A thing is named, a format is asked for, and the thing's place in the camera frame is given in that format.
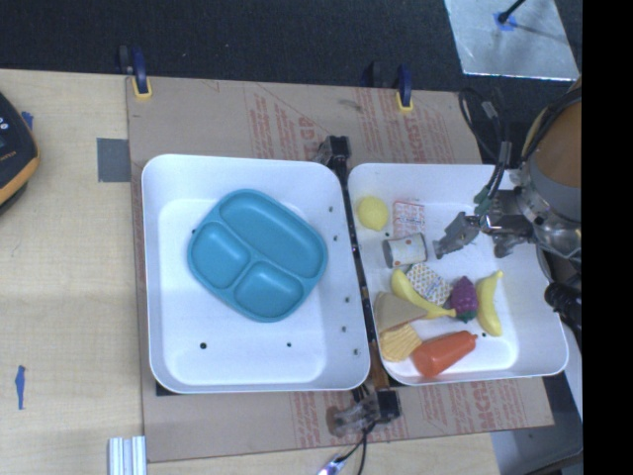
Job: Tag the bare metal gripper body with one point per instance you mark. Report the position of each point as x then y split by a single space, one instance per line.
554 233

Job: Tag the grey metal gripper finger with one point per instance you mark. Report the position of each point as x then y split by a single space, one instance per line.
507 248
456 234

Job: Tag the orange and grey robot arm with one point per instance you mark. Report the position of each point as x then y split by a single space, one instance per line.
559 141

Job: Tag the white and red packet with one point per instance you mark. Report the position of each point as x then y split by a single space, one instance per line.
409 218

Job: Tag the white can with orange dot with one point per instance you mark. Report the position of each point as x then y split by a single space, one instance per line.
405 250

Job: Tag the orange and white patterned packet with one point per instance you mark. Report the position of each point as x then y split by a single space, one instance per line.
431 282

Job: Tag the yellow banana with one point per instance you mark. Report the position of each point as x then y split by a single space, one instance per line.
489 305
403 287

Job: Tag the purple grapes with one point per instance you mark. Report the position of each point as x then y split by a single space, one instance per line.
464 299

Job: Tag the white plastic tray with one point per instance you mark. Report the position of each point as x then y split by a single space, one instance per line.
247 359
524 324

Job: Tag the yellow lemon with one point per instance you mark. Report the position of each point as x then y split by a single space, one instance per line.
373 213

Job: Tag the beige pizza slice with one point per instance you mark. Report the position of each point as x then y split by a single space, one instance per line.
393 312

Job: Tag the thin black rod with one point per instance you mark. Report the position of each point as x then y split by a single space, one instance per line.
357 260

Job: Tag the orange carrot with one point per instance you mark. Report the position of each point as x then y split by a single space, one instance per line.
440 354

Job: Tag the yellow ridged crisp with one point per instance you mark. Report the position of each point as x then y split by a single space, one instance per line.
399 343

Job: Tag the blue divided plate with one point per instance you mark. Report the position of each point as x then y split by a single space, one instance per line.
257 255

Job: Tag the brown cardboard board, red print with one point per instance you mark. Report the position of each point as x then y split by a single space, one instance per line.
207 117

